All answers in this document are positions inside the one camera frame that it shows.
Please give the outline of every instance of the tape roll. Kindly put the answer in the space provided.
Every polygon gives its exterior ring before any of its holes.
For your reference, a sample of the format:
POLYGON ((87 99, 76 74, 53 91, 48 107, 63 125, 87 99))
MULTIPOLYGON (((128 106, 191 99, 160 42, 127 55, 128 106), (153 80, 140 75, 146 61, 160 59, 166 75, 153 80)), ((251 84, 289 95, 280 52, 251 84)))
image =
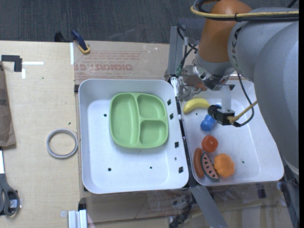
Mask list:
POLYGON ((48 137, 47 137, 47 152, 54 158, 57 158, 57 159, 66 159, 70 156, 72 156, 73 154, 75 154, 75 152, 77 151, 77 148, 78 148, 78 140, 77 140, 77 136, 74 132, 72 132, 71 130, 69 129, 64 129, 64 128, 60 128, 60 129, 56 129, 54 131, 52 131, 48 137), (68 153, 68 154, 56 154, 55 152, 53 152, 49 146, 49 142, 51 140, 51 138, 58 134, 58 133, 67 133, 68 135, 70 135, 73 139, 74 139, 74 142, 75 142, 75 146, 74 146, 74 149, 68 153))

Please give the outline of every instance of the tabletop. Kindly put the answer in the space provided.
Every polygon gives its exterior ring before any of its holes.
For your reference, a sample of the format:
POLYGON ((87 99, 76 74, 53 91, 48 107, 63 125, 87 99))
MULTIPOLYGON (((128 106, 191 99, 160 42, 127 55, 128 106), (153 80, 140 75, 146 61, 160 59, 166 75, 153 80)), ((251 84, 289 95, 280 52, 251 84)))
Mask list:
MULTIPOLYGON (((120 43, 111 42, 109 46, 117 50, 120 43)), ((166 67, 169 45, 152 47, 162 49, 157 60, 166 67)), ((78 153, 60 160, 51 157, 46 149, 46 139, 53 130, 66 128, 77 133, 74 92, 77 79, 72 50, 70 43, 0 42, 2 55, 19 55, 23 62, 43 62, 24 64, 25 75, 14 72, 12 62, 3 62, 17 143, 2 150, 8 183, 18 191, 22 208, 15 217, 0 216, 0 227, 65 228, 66 212, 78 209, 81 196, 78 153)), ((73 142, 63 134, 51 143, 58 153, 73 149, 73 142)), ((217 201, 218 208, 231 227, 293 227, 283 193, 277 186, 278 183, 265 183, 264 199, 227 202, 222 197, 217 201)), ((168 227, 168 222, 169 217, 155 217, 90 223, 89 227, 168 227)), ((208 224, 202 213, 194 209, 180 227, 199 228, 208 224)))

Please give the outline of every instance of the yellow banana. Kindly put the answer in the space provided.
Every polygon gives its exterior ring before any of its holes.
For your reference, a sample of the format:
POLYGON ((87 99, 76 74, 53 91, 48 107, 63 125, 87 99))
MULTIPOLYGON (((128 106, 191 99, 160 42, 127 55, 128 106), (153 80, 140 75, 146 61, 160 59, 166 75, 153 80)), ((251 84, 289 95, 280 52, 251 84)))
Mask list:
POLYGON ((203 98, 195 98, 186 102, 184 105, 183 111, 185 114, 188 114, 196 108, 208 108, 210 106, 209 102, 203 98))

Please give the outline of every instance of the black scissors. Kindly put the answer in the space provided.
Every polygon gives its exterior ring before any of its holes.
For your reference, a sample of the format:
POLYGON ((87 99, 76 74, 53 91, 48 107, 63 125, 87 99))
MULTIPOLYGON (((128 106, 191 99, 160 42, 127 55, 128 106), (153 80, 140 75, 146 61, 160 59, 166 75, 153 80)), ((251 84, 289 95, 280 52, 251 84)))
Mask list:
POLYGON ((18 193, 9 186, 4 172, 4 161, 2 149, 0 147, 0 213, 11 216, 18 212, 20 208, 20 199, 18 193), (17 201, 15 208, 10 207, 10 201, 17 201))

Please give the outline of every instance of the scissors handle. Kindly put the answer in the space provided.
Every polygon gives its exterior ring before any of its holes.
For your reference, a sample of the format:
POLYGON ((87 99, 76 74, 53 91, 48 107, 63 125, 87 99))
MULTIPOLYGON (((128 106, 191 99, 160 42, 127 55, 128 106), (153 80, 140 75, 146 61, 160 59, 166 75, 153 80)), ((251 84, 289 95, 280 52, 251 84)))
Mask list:
POLYGON ((18 193, 9 186, 5 173, 0 174, 0 212, 3 211, 7 216, 11 216, 19 210, 19 207, 20 199, 18 193), (15 209, 10 209, 10 199, 17 200, 17 207, 15 209))

